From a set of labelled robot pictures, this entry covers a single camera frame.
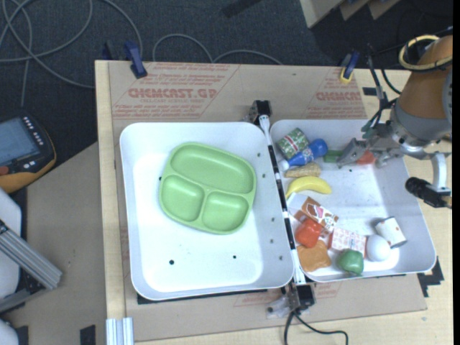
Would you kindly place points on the green toy pepper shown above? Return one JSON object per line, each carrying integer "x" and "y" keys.
{"x": 350, "y": 262}

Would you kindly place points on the blue bottle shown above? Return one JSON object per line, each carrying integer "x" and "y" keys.
{"x": 309, "y": 153}

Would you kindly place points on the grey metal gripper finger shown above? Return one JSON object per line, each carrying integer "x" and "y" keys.
{"x": 384, "y": 158}
{"x": 354, "y": 151}

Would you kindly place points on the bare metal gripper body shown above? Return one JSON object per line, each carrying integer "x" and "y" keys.
{"x": 386, "y": 138}

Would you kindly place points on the white and red packet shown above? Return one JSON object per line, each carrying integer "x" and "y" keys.
{"x": 346, "y": 240}

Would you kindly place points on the brown cardboard board, red print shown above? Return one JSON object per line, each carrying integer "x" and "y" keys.
{"x": 215, "y": 95}

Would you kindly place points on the thin black and white rod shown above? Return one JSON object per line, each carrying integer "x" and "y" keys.
{"x": 275, "y": 164}

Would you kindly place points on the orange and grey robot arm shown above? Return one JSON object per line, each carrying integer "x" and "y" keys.
{"x": 424, "y": 85}

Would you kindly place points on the red-orange toy pepper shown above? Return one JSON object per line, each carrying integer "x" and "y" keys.
{"x": 308, "y": 233}

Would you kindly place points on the small orange-red object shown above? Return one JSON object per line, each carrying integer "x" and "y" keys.
{"x": 366, "y": 157}

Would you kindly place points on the black cylinder on white bracket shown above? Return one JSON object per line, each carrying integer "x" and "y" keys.
{"x": 426, "y": 190}

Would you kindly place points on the green divided plate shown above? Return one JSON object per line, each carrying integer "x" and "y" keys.
{"x": 208, "y": 187}

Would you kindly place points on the white can with orange dots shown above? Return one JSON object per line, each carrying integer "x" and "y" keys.
{"x": 390, "y": 231}

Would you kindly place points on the white plastic tray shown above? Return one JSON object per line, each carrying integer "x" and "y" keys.
{"x": 201, "y": 261}
{"x": 359, "y": 200}

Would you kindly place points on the green and red patterned can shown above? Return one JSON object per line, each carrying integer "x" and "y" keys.
{"x": 292, "y": 143}

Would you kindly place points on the orange toy bread slice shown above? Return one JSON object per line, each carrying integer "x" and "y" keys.
{"x": 313, "y": 259}

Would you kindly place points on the small green block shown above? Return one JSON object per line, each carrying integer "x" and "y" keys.
{"x": 332, "y": 156}

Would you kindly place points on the white egg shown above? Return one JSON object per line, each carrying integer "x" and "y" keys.
{"x": 378, "y": 247}

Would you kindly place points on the yellow banana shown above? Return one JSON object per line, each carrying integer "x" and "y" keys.
{"x": 311, "y": 184}

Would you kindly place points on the orange and white carton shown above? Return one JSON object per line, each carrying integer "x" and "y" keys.
{"x": 320, "y": 212}

